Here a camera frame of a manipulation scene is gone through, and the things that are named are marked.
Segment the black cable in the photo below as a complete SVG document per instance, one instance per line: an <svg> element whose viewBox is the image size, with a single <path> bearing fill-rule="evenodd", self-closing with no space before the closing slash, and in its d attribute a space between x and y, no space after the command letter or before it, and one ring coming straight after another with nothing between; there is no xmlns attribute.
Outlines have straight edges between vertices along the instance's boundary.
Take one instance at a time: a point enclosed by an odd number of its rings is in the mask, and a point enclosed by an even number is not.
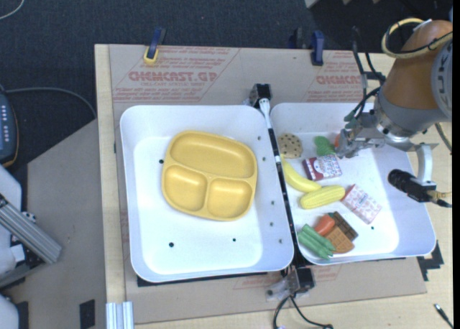
<svg viewBox="0 0 460 329"><path fill-rule="evenodd" d="M359 31L359 28L358 27L352 27L352 31L359 39L359 44L362 46L362 51L364 52L364 56L366 57L366 61L367 61L367 64L368 64L369 68L371 69L372 73L374 74L374 77L376 79L378 79L380 86L382 86L383 83L385 82L385 77L384 77L383 74L378 73L377 70L375 70L375 67L374 67L374 65L372 64L372 61L371 61L371 56L370 56L369 52L367 51L367 48L366 48L366 46L364 44L364 40L362 39L361 32ZM358 64L358 68L359 68L359 66L361 66L360 69L359 69L359 72L361 74L363 74L364 70L362 69L361 63Z"/></svg>
<svg viewBox="0 0 460 329"><path fill-rule="evenodd" d="M439 206L442 206L444 208L452 208L452 204L449 204L447 201L445 200L441 200L441 199L438 199L436 201L436 204L438 204Z"/></svg>
<svg viewBox="0 0 460 329"><path fill-rule="evenodd" d="M447 149L450 151L450 153L452 155L452 144L449 141L449 139L447 138L446 133L444 132L442 125L440 123L437 123L437 124L434 124L434 126L435 126L436 130L438 130L438 134L441 137L441 140L446 145Z"/></svg>
<svg viewBox="0 0 460 329"><path fill-rule="evenodd" d="M282 307L285 305L285 303L287 302L287 300L291 300L291 302L294 304L294 307L295 309L297 310L297 312L299 313L299 315L302 317L302 319L304 319L307 323L311 324L311 325L316 325L318 327L321 327L322 329L334 329L334 327L332 326L332 324L320 324L320 323L315 323L314 321L311 321L309 320L306 316L304 316L304 314L302 313L302 311L300 311L300 308L297 306L297 303L295 303L295 300L294 300L294 296L293 295L290 295L290 296L287 296L285 298L283 298L280 303L278 304L278 306L276 307L275 309L275 313L273 314L273 329L278 329L278 325L277 325L277 317L278 317L278 314L280 313Z"/></svg>
<svg viewBox="0 0 460 329"><path fill-rule="evenodd" d="M293 296L290 296L290 300L291 300L291 302L294 304L295 309L296 309L297 312L300 314L300 316L302 317L302 319L304 319L307 323L312 324L312 325L316 325L316 326L320 326L320 327L322 327L323 329L334 329L334 327L332 326L332 324L320 324L320 323L315 323L314 321L311 321L311 320L307 319L307 317L304 316L304 314L300 311L300 308L299 308L299 307L297 306L297 304L295 303L295 300L294 300L294 297L293 297Z"/></svg>
<svg viewBox="0 0 460 329"><path fill-rule="evenodd" d="M74 93L72 91L68 91L67 89L61 89L61 88L52 88L52 87L38 87L38 88L21 88L21 89L10 89L6 90L2 85L0 85L0 90L5 93L5 94L16 94L16 93L25 93L29 91L57 91L59 93L65 93L70 96L74 96L78 99L80 99L84 104L86 104L90 110L91 113L93 114L94 118L97 118L97 113L96 110L92 107L92 105L82 96L80 96L77 93Z"/></svg>
<svg viewBox="0 0 460 329"><path fill-rule="evenodd" d="M363 76L366 76L366 73L364 71L364 68L362 67L361 60L359 59L359 56L358 56L358 44L357 44L357 41L354 40L351 46L352 46L354 60L356 61L356 64L358 66L359 74L361 75L361 78L363 78ZM363 84L362 97L365 98L366 95L367 95L367 87Z"/></svg>
<svg viewBox="0 0 460 329"><path fill-rule="evenodd" d="M448 323L448 326L454 329L454 324L451 323L443 309L441 309L441 307L437 303L434 304L434 307L436 308L436 311L438 311L438 314L444 319L444 321Z"/></svg>
<svg viewBox="0 0 460 329"><path fill-rule="evenodd" d="M364 105L367 102L367 99L369 99L371 96L376 96L379 93L380 87L375 88L371 92L369 92L363 99L356 105L354 108L354 112L359 110L358 114L354 117L355 119L358 119L361 116L362 111L364 110Z"/></svg>

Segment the blue clamp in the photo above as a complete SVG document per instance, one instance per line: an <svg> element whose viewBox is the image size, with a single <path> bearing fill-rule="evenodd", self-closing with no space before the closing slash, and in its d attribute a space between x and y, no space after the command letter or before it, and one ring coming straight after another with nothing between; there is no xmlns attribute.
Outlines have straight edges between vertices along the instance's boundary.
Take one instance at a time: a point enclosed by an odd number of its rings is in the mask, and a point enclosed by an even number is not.
<svg viewBox="0 0 460 329"><path fill-rule="evenodd" d="M153 33L152 42L150 46L145 50L144 62L148 65L153 65L158 57L158 46L163 43L166 35L166 29L162 27L156 27Z"/></svg>
<svg viewBox="0 0 460 329"><path fill-rule="evenodd" d="M323 62L323 47L324 47L324 35L321 31L316 30L311 35L310 48L313 49L311 53L311 63L314 66L322 66Z"/></svg>

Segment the yellow plastic plate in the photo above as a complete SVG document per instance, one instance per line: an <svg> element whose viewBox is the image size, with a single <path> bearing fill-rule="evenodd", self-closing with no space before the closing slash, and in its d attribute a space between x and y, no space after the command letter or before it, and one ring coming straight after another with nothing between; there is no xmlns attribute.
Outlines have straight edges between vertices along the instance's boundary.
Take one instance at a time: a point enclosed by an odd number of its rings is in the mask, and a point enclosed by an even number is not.
<svg viewBox="0 0 460 329"><path fill-rule="evenodd" d="M233 221L250 209L257 161L245 144L202 131L172 138L162 169L166 201L184 213Z"/></svg>

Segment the pink package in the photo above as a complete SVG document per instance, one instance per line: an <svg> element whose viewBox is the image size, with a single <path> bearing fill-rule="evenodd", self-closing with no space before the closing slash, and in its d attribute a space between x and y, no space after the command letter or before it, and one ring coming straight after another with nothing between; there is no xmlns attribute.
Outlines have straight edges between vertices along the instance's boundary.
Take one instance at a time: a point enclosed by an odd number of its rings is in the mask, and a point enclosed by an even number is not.
<svg viewBox="0 0 460 329"><path fill-rule="evenodd" d="M367 224L370 224L382 209L377 201L357 185L349 188L341 202Z"/></svg>
<svg viewBox="0 0 460 329"><path fill-rule="evenodd" d="M307 178L312 181L325 180L326 178L342 175L339 161L335 154L304 159L302 165Z"/></svg>

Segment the brown toy chocolate bar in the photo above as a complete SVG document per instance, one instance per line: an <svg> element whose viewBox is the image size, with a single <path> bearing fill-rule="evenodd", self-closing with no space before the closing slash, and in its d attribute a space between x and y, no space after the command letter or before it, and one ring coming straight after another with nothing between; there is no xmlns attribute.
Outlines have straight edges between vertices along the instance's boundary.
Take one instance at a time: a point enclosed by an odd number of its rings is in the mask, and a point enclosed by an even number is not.
<svg viewBox="0 0 460 329"><path fill-rule="evenodd" d="M329 215L336 222L336 226L344 232L345 236L347 236L350 241L353 241L358 236L358 233L348 224L347 221L345 221L344 217L342 217L339 212L335 211L333 213L329 213Z"/></svg>
<svg viewBox="0 0 460 329"><path fill-rule="evenodd" d="M334 251L335 254L345 254L354 249L353 242L350 241L348 236L342 232L338 226L334 226L332 231L327 233L324 237L326 237L336 248Z"/></svg>

